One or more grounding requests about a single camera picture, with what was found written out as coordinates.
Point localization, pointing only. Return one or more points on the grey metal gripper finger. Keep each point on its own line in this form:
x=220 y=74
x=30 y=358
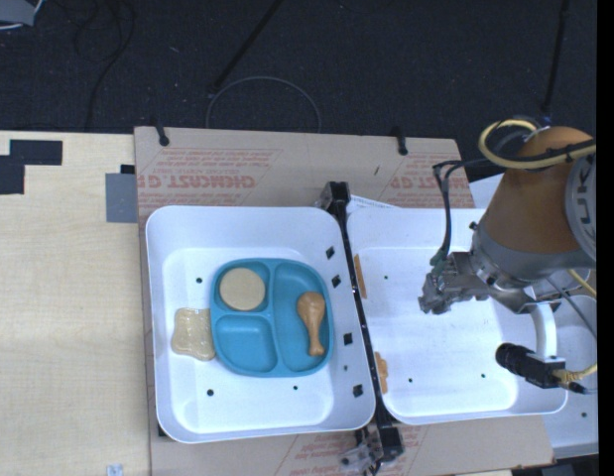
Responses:
x=434 y=280
x=430 y=303

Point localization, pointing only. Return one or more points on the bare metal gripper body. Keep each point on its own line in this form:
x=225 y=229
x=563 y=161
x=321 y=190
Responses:
x=467 y=278

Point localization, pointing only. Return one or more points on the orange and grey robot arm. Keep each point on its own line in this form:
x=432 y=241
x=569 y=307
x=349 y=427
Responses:
x=525 y=201

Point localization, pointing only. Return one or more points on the white plastic tray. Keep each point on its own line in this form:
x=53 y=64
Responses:
x=187 y=404
x=435 y=355

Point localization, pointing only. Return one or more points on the tan toy chicken drumstick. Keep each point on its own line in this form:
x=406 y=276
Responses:
x=312 y=315

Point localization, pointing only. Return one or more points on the brown cardboard board red print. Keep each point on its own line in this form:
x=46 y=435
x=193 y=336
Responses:
x=286 y=166

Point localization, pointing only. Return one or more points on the blue divided plate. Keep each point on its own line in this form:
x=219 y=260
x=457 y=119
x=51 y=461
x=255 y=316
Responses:
x=247 y=342

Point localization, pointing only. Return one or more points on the round beige biscuit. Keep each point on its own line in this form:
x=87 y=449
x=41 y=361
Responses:
x=242 y=289

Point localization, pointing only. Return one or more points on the beige toy bread slice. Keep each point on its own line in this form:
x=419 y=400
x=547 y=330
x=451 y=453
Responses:
x=192 y=335

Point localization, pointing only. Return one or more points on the black cylinder on white bracket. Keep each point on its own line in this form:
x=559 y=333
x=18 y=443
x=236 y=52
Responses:
x=527 y=362

